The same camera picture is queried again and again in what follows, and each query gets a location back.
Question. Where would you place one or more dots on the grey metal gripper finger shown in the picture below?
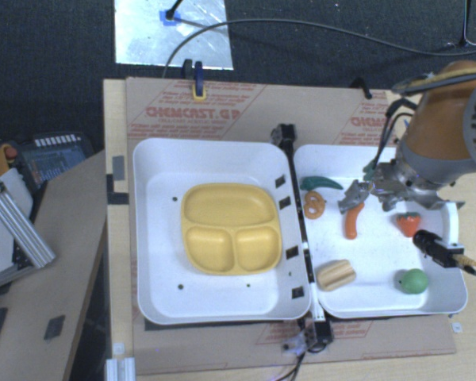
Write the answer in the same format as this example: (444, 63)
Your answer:
(390, 203)
(355, 196)

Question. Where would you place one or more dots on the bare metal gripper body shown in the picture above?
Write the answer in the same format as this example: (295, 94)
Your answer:
(404, 185)

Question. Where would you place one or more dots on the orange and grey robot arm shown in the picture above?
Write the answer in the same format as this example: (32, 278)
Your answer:
(440, 125)

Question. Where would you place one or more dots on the red strawberry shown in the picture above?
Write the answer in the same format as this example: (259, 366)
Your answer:
(408, 224)

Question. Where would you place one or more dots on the orange sausage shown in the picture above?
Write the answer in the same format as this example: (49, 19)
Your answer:
(351, 224)

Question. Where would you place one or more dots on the green chili pepper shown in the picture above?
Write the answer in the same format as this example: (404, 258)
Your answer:
(319, 182)

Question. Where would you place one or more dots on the orange pretzel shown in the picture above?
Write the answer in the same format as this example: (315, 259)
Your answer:
(314, 212)

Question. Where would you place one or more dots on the white plastic tray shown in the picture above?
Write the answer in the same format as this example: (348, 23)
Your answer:
(162, 228)
(381, 260)

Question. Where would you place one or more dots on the thin black and white rod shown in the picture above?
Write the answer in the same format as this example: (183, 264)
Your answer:
(301, 220)

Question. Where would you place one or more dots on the green pear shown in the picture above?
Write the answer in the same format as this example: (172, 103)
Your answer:
(413, 282)

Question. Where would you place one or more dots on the tan bread roll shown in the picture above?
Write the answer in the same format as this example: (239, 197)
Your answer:
(335, 275)

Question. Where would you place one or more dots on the yellow divided plate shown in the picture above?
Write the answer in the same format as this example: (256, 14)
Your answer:
(230, 220)

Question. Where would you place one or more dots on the brown cardboard board red print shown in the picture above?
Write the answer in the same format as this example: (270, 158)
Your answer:
(230, 109)

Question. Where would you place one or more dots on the black cylinder on white bracket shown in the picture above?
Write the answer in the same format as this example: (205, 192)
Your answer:
(436, 246)

